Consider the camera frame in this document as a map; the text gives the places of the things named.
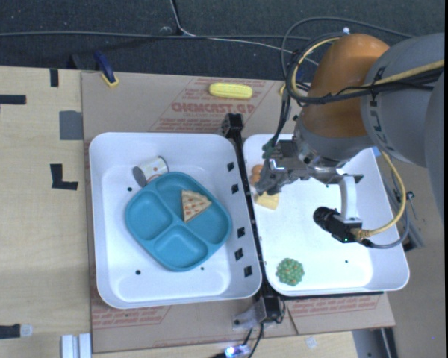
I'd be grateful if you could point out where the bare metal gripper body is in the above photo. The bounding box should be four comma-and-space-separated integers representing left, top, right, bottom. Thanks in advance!
267, 139, 325, 182

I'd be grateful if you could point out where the yellow cheese wedge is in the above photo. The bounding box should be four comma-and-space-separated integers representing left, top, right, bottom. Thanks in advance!
254, 192, 281, 212

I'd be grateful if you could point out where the thin black rod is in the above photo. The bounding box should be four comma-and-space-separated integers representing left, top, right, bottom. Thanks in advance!
232, 134, 271, 298

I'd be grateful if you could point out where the toy pizza slice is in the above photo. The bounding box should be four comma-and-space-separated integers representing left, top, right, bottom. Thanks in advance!
181, 189, 213, 224

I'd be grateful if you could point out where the green peas ball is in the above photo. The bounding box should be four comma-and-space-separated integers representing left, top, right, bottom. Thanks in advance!
275, 257, 306, 288

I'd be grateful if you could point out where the yellow corn cob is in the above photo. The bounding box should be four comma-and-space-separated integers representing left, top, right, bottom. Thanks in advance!
208, 81, 254, 100

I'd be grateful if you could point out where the white plastic tray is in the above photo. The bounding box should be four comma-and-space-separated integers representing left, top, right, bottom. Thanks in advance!
88, 131, 264, 310
242, 133, 411, 298

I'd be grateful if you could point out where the blue divided plate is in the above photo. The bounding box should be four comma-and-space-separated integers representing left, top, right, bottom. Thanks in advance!
124, 170, 234, 273

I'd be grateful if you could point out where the white can with orange dots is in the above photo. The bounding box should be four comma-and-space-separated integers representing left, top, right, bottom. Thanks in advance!
131, 155, 170, 188

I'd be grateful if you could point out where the brown cardboard board red print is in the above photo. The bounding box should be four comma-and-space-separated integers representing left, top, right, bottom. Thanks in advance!
80, 71, 396, 354

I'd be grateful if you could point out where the black block with thin wires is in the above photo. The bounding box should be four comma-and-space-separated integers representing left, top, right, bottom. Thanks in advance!
261, 295, 285, 323
223, 113, 245, 139

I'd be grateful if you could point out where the black cylinder on white bracket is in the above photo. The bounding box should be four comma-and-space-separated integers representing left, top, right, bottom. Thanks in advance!
312, 173, 365, 245

